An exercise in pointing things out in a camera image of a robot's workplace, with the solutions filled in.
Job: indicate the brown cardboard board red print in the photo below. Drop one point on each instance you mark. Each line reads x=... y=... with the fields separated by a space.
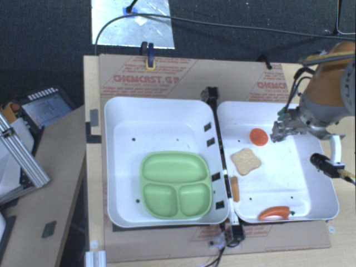
x=172 y=79

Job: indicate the green divided plate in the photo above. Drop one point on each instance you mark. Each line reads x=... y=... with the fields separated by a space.
x=173 y=182

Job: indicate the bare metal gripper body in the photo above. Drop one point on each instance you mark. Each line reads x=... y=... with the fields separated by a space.
x=299 y=124

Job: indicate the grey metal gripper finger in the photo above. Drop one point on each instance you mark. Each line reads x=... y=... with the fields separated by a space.
x=284 y=136
x=274 y=131

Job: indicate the white plastic tray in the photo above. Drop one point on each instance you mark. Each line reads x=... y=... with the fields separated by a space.
x=155 y=126
x=281 y=182

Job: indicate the black cylinder on white bracket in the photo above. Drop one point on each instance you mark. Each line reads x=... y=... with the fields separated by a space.
x=325 y=164

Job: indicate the red tomato slice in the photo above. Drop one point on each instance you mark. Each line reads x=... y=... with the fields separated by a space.
x=258 y=137

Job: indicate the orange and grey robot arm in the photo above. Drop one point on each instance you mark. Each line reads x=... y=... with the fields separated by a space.
x=328 y=82

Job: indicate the orange chili pepper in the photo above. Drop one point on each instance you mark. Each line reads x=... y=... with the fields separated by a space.
x=274 y=213

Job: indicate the thin black and white rod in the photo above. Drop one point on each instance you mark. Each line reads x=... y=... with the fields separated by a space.
x=219 y=138

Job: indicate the orange sausage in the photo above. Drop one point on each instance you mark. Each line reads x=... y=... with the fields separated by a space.
x=235 y=189

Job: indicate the beige bread slice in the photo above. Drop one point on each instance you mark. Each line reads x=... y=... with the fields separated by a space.
x=246 y=161

